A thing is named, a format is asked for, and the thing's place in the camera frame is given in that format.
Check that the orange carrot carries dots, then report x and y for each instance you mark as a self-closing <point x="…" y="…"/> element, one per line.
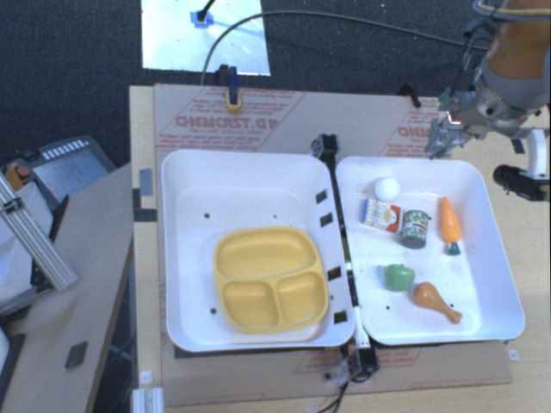
<point x="450" y="224"/>

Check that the green pepper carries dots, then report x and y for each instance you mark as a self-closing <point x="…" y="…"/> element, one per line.
<point x="398" y="278"/>

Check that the white plastic tray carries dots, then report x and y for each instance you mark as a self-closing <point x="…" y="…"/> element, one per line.
<point x="241" y="187"/>
<point x="443" y="312"/>

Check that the black cylinder on white bracket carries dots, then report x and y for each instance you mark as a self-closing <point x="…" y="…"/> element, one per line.
<point x="523" y="181"/>

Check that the brown cardboard board red print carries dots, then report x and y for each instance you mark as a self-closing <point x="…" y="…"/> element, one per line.
<point x="357" y="114"/>

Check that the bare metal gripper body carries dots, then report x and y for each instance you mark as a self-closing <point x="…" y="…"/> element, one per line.
<point x="495" y="112"/>

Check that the brown chicken drumstick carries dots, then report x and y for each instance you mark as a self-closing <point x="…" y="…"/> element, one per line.
<point x="430" y="297"/>

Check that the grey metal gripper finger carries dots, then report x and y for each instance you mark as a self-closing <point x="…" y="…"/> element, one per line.
<point x="456" y="140"/>
<point x="435" y="142"/>

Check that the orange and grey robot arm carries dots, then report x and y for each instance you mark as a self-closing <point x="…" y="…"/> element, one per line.
<point x="518" y="37"/>

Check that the white ball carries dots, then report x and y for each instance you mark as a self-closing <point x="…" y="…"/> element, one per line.
<point x="387" y="188"/>

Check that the white and red carton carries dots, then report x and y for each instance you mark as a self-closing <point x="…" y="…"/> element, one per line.
<point x="381" y="215"/>

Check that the thin black and white rod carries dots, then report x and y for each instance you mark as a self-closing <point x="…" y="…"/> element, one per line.
<point x="344" y="230"/>

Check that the yellow divided plate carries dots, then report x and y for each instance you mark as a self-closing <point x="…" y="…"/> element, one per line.
<point x="267" y="252"/>

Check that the green and white can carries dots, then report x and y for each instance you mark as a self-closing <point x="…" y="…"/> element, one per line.
<point x="415" y="228"/>

